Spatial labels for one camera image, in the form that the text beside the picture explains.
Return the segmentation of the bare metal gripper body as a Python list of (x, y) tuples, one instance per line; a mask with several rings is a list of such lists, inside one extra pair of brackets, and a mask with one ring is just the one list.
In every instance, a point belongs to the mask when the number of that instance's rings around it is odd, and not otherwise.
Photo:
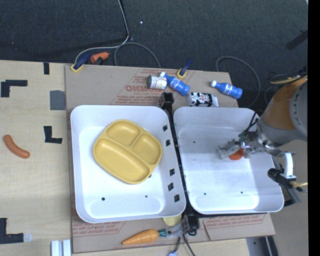
[(274, 143), (261, 131), (243, 131), (238, 135), (239, 145), (243, 149), (243, 156), (248, 159), (256, 153), (268, 153), (275, 157), (284, 154), (279, 144)]

